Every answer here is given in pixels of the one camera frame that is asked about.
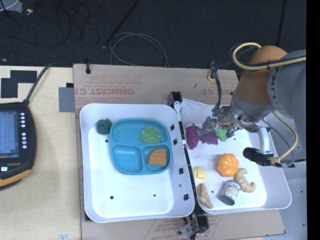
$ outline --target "waffle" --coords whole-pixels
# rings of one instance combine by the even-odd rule
[[[167,151],[164,148],[155,149],[148,157],[148,164],[155,166],[167,165]]]

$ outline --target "black floor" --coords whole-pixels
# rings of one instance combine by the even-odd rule
[[[206,68],[239,43],[306,49],[307,0],[20,1],[0,11],[0,65]]]

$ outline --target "can label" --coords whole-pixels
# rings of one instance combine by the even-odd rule
[[[228,180],[225,183],[220,200],[228,206],[233,206],[236,202],[240,189],[241,187],[237,182]]]

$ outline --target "orange toy pumpkin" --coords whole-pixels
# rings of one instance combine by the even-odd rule
[[[238,172],[239,161],[231,153],[224,153],[218,161],[218,171],[224,177],[232,177]]]

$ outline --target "blue plate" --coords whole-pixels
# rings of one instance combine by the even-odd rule
[[[139,140],[145,127],[156,128],[161,133],[159,143],[148,144]],[[153,119],[130,118],[114,122],[110,129],[110,153],[114,166],[124,174],[159,174],[172,163],[172,146],[166,127]],[[152,151],[166,150],[167,165],[148,164]]]

